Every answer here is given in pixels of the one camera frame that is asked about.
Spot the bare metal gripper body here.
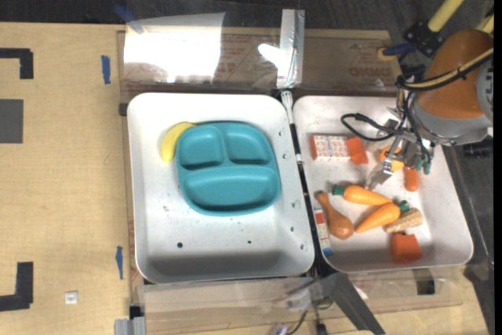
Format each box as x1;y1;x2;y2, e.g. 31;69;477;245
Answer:
377;117;437;170

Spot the orange and yellow toy food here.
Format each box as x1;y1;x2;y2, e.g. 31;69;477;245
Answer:
378;146;406;173

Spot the orange carrot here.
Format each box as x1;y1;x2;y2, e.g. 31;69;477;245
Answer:
331;184;394;207
354;199;411;235

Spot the orange sausage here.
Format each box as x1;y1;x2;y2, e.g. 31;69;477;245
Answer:
403;165;420;193

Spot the orange cube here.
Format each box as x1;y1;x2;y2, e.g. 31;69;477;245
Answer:
346;136;369;166

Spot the white and orange carton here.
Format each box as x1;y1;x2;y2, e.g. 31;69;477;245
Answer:
310;133;351;162

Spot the tan waffle cone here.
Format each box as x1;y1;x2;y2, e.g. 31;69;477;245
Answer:
383;206;425;235

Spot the brown chicken drumstick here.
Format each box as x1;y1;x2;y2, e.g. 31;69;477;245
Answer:
315;190;355;241

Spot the white plastic tray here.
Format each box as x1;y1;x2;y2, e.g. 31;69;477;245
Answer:
125;92;316;285
292;94;475;275

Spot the small white and orange packet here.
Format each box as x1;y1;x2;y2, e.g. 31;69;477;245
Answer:
313;207;335;258

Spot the orange block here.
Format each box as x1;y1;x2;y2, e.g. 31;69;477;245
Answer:
390;231;424;264

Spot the teal divided plate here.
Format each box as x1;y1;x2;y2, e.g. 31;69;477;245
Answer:
174;121;282;217

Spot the yellow banana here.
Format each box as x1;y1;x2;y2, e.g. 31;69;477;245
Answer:
160;121;198;165

